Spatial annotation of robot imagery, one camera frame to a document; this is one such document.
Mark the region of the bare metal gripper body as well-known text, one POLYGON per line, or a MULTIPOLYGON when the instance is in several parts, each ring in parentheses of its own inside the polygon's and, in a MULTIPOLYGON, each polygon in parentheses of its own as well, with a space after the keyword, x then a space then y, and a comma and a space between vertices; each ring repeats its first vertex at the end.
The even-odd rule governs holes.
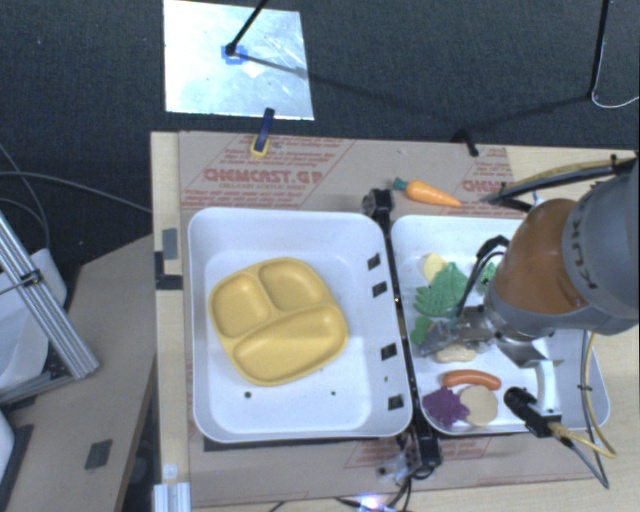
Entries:
POLYGON ((464 307, 453 330, 455 343, 475 351, 488 351, 493 345, 504 340, 485 315, 482 305, 464 307))

